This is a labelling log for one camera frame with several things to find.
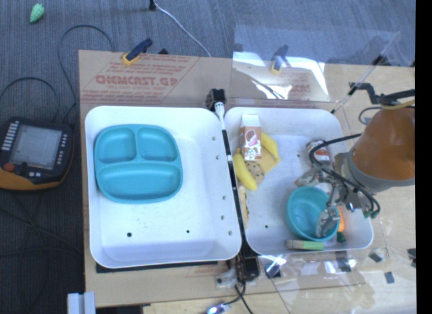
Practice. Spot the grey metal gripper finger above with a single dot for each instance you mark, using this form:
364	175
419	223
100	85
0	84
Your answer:
323	223
335	215

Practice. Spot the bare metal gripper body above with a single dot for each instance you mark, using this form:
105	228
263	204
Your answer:
351	191

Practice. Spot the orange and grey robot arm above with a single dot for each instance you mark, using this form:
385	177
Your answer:
384	147

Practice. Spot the orange carrot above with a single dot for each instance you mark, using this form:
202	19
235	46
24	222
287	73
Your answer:
341	219

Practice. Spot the blue bowl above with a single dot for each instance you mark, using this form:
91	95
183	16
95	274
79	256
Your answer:
302	213

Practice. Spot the green and tan packet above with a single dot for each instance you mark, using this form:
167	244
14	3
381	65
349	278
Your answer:
305	245

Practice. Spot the red and white small can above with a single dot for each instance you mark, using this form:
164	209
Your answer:
322	154

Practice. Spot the white plastic tray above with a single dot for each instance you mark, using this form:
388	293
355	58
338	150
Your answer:
202	184
270	198

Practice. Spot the yellow flat toy slice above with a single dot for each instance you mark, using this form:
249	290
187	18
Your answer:
268	165

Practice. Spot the tan toy bread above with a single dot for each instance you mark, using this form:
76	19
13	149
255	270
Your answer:
243	204

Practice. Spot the brown chocolate chip biscuit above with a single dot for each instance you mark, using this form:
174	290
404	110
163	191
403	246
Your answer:
256	171

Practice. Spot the yellow banana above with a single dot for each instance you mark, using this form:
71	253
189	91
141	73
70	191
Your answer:
243	175
271	144

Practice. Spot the white and brown carton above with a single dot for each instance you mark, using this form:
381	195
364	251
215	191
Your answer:
251	137

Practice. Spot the thin black and white rod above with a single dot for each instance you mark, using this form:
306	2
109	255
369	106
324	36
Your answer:
225	133

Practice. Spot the blue divided plate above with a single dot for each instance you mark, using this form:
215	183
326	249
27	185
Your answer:
138	171

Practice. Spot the brown cardboard board red print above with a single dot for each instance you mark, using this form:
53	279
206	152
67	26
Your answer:
141	79

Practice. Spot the green toy grapes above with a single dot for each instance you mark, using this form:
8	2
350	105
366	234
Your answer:
37	13

